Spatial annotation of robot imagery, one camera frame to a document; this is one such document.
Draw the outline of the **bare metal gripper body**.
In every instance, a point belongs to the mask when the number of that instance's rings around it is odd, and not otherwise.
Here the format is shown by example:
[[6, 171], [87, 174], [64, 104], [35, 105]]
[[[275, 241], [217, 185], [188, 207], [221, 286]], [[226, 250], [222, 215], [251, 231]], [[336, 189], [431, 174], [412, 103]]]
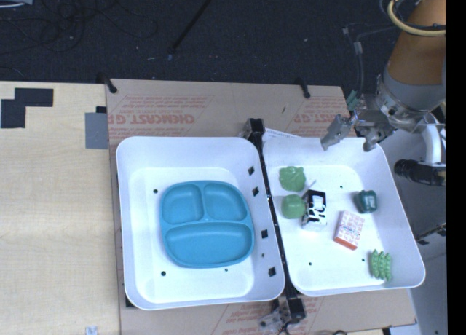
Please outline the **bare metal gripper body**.
[[391, 97], [362, 94], [351, 106], [355, 130], [364, 137], [388, 137], [396, 130], [413, 132], [426, 115], [425, 110], [411, 109]]

